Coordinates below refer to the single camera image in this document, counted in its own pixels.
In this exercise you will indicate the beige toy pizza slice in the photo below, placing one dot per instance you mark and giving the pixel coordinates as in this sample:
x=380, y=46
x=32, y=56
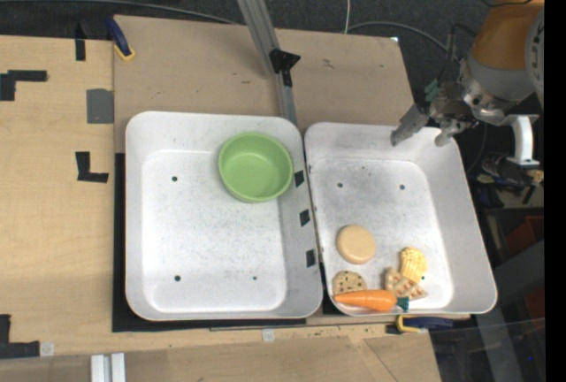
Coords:
x=409, y=288

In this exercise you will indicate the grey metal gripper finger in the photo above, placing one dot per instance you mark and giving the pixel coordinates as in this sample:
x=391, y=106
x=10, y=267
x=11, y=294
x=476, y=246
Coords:
x=409, y=127
x=446, y=133

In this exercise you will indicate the brown cardboard board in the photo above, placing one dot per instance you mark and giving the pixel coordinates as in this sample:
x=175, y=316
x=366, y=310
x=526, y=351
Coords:
x=199, y=71

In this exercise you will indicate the yellow toy popcorn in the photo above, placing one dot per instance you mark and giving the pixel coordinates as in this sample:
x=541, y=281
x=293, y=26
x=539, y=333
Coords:
x=413, y=264

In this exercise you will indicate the green bowl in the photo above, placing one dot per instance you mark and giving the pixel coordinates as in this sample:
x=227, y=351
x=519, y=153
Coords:
x=255, y=168

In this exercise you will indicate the thin black and white rod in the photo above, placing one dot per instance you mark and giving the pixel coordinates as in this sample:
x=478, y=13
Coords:
x=315, y=212

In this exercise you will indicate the chocolate chip cookie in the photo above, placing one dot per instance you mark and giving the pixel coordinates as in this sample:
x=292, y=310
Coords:
x=349, y=281

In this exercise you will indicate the white plastic tray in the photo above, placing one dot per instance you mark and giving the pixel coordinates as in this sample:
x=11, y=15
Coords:
x=389, y=212
x=212, y=239

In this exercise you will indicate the orange carrot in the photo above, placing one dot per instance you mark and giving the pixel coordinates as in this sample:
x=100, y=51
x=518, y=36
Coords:
x=371, y=300

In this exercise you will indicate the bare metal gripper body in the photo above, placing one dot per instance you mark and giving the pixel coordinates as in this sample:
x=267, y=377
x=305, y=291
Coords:
x=455, y=106

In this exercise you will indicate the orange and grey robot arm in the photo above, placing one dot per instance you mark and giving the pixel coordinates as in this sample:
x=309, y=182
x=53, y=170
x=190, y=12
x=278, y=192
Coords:
x=504, y=40

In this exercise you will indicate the black cylinder on white bracket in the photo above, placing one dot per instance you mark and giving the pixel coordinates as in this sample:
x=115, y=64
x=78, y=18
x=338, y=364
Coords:
x=524, y=137

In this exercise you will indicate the beige round biscuit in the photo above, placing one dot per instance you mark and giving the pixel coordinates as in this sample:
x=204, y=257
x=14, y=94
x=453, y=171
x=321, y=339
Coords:
x=355, y=244

